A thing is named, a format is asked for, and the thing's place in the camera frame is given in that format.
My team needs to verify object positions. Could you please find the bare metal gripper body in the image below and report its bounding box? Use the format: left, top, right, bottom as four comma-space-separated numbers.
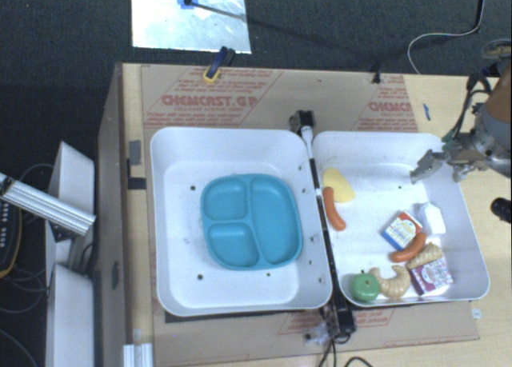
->
441, 130, 512, 179

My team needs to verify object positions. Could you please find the white bottle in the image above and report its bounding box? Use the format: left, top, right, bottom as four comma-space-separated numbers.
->
417, 201, 447, 236

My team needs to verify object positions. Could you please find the blue and white carton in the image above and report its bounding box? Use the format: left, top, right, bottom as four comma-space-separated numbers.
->
380, 209, 424, 252

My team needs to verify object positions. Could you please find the white plastic tray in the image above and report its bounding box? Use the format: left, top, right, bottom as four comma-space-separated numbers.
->
311, 130, 491, 309
149, 126, 334, 317

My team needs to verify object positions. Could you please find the orange sausage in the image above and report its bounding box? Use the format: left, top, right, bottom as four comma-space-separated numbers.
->
389, 231, 428, 264
322, 185, 347, 233

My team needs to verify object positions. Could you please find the beige ice cream cone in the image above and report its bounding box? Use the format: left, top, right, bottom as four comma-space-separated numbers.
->
405, 241, 445, 271

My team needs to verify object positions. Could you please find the thin black and white rod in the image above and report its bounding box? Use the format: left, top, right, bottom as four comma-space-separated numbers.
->
301, 125, 354, 321

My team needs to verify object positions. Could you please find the dark red carton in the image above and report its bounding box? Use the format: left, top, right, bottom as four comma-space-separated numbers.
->
409, 256, 454, 297

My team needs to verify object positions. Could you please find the beige croissant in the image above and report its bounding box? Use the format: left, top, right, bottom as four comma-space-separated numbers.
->
367, 264, 412, 300

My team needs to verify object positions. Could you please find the green doughnut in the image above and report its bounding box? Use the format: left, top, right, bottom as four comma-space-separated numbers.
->
350, 270, 381, 304

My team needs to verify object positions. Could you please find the blue divided plate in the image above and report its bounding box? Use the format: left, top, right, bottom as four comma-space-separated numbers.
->
199, 173, 304, 272

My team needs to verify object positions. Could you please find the brown cardboard board red print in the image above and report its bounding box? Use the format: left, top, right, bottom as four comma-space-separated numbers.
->
139, 63, 481, 359

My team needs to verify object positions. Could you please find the black cylinder on white bracket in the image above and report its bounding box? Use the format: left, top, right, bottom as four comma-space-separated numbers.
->
490, 196, 512, 223

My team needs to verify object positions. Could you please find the black block with thin wires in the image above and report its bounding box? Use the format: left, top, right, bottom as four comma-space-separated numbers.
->
319, 304, 358, 343
289, 110, 318, 133

